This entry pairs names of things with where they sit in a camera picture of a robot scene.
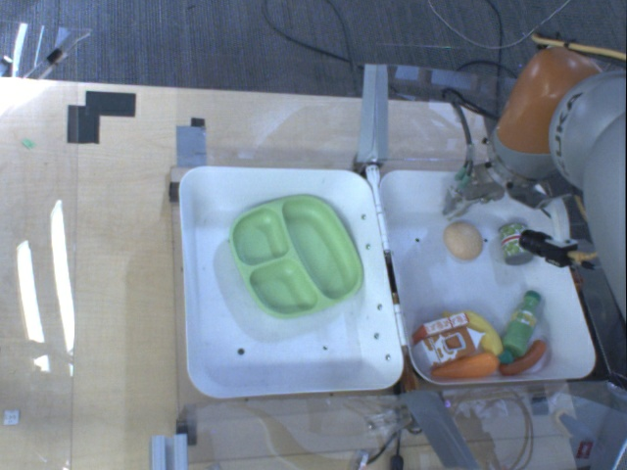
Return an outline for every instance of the toy banana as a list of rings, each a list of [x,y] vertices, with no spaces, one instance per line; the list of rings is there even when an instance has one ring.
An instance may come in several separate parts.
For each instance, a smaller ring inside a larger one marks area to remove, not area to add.
[[[501,342],[501,336],[492,327],[492,324],[488,322],[485,318],[483,318],[478,313],[475,313],[472,310],[465,310],[464,313],[468,317],[468,327],[470,329],[474,329],[475,331],[479,331],[483,334],[483,338],[481,338],[481,348],[486,352],[493,353],[496,356],[499,356],[503,353],[503,343]],[[448,317],[452,315],[449,311],[444,312],[444,316]]]

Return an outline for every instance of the white tray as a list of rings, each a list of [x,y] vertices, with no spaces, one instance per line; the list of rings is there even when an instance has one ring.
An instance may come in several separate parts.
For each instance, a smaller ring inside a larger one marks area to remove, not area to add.
[[[530,229],[554,238],[568,237],[567,215],[561,201],[553,201],[549,219],[505,197],[474,205],[461,218],[476,226],[488,242],[479,258],[461,262],[444,246],[449,222],[442,216],[444,197],[453,175],[435,171],[393,171],[381,183],[392,260],[408,337],[420,324],[442,317],[442,311],[472,309],[486,317],[500,333],[525,291],[538,291],[545,299],[544,314],[535,337],[543,337],[549,353],[542,367],[518,376],[494,376],[460,384],[512,383],[582,378],[595,365],[595,349],[570,271],[534,258],[520,266],[505,264],[499,227],[522,221]],[[415,369],[427,380],[429,365],[417,353]]]
[[[216,398],[379,390],[403,355],[369,185],[344,170],[198,167],[180,183],[187,368]],[[312,194],[338,213],[363,265],[351,298],[319,313],[278,319],[253,301],[231,256],[242,212]]]

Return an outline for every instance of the wooden table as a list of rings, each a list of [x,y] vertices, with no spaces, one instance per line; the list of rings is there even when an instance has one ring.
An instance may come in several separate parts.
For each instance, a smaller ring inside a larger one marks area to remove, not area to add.
[[[135,94],[135,116],[100,117],[99,144],[69,143],[68,106],[84,106],[87,91]],[[178,126],[206,121],[210,165],[350,168],[360,113],[359,99],[0,79],[0,405],[20,411],[19,424],[0,432],[0,466],[148,468],[150,437],[173,433],[177,368],[184,373],[169,202]],[[452,113],[448,105],[391,102],[389,167],[415,156],[429,168],[455,169],[464,143]],[[482,139],[482,120],[468,119]],[[60,203],[73,331],[64,328],[51,248],[51,213]],[[24,324],[17,262],[24,241],[44,343],[29,340]],[[42,355],[49,372],[34,363]],[[569,467],[567,439],[545,425],[538,457]],[[415,461],[437,467],[424,438],[412,447]],[[326,468],[346,468],[350,457],[327,459]],[[307,455],[221,464],[320,468]]]

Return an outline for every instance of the soda can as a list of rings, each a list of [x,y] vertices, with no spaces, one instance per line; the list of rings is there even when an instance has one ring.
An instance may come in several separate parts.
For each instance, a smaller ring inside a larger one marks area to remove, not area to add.
[[[527,225],[520,222],[504,224],[499,228],[501,250],[507,264],[524,264],[533,258],[533,254],[520,247],[520,234],[526,229]]]

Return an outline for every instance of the green divided plate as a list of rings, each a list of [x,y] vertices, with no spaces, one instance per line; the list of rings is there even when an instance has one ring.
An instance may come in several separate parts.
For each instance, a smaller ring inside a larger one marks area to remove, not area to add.
[[[319,311],[362,285],[362,261],[346,228],[311,195],[244,212],[231,226],[229,244],[249,292],[276,317]]]

